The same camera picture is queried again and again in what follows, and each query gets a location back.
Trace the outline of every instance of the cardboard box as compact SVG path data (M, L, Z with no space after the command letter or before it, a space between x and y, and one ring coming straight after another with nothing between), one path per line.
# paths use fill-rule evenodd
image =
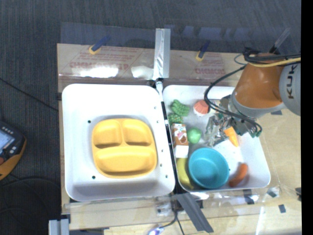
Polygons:
M187 139L186 126L184 124L173 123L172 127L172 142L174 155L176 158L187 158L189 144Z

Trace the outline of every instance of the green ball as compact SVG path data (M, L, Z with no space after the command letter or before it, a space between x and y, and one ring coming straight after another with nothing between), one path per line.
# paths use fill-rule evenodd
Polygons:
M190 143L198 143L201 139L202 131L197 127L187 130L187 138Z

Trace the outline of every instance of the teal bowl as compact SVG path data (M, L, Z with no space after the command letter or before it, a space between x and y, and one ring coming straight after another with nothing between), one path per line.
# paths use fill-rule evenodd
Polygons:
M195 150L188 160L191 179L205 189L222 187L229 178L229 166L217 150L203 147Z

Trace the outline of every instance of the table surface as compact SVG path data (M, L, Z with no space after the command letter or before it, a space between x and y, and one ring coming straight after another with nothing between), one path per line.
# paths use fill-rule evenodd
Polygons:
M69 63L71 55L79 51L80 45L58 44L58 69ZM179 55L195 55L192 51L180 51ZM225 73L240 65L234 62L236 53L219 53L223 60ZM240 73L229 81L235 86ZM73 77L59 77L59 92L71 83L90 82L88 79L76 80ZM109 227L104 234L147 234L156 224L166 224L173 218L158 215L156 204L152 200L117 201L99 203L72 203L64 187L64 148L62 103L60 112L60 151L62 179L62 207L64 213L70 213L70 230L84 230ZM214 230L214 234L301 234L302 206L296 188L301 188L301 118L283 109L281 114L267 114L258 122L263 127L262 147L267 150L267 161L271 164L271 173L277 185L275 194L265 194L264 200L255 205L231 205L211 208L210 202L203 212ZM185 234L206 234L198 232L186 213L179 213L179 220ZM179 223L165 228L162 234L182 234Z

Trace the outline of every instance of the yellow plate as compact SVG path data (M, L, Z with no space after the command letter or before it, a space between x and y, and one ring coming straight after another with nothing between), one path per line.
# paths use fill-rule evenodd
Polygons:
M96 168L107 177L138 177L157 165L151 129L138 119L115 118L97 123L91 143Z

